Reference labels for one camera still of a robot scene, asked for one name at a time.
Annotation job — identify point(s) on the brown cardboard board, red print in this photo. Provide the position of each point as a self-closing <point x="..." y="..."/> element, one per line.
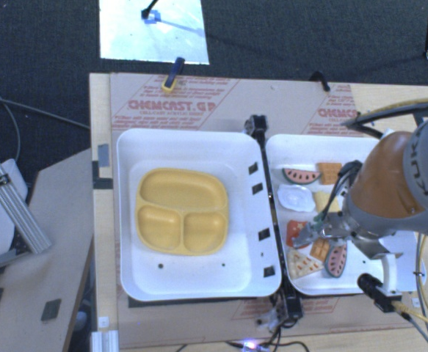
<point x="213" y="101"/>

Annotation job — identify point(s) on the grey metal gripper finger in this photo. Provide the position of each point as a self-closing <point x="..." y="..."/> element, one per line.
<point x="302" y="239"/>
<point x="313" y="226"/>

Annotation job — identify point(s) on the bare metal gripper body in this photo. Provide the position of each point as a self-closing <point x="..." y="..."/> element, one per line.
<point x="345" y="229"/>

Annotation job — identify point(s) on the yellow cheese wedge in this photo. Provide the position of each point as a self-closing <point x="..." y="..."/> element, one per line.
<point x="323" y="201"/>

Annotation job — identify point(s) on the orange waffle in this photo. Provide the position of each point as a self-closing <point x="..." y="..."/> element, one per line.
<point x="329" y="172"/>
<point x="320" y="249"/>

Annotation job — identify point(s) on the red toy slice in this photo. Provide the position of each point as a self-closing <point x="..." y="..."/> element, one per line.
<point x="293" y="229"/>

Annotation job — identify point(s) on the thin black rod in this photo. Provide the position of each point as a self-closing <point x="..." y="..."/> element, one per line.
<point x="272" y="200"/>

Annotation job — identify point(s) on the white plastic tray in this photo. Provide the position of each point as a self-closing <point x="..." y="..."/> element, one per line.
<point x="294" y="149"/>
<point x="199" y="270"/>

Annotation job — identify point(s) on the white fried egg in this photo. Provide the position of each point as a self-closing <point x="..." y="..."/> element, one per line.
<point x="295" y="198"/>

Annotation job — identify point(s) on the red and green watermelon slice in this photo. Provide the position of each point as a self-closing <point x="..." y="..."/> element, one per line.
<point x="300" y="176"/>
<point x="336" y="260"/>

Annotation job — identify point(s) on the pale yellow pizza slice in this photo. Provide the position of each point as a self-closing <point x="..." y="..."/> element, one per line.
<point x="301" y="264"/>

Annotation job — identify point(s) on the black cylinder on white bracket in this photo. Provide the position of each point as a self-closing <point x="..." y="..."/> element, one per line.
<point x="377" y="292"/>

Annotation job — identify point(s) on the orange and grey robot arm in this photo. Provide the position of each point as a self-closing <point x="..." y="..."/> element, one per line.
<point x="390" y="182"/>

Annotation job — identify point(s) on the yellow divided plate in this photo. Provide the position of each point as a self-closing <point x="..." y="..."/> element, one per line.
<point x="182" y="211"/>

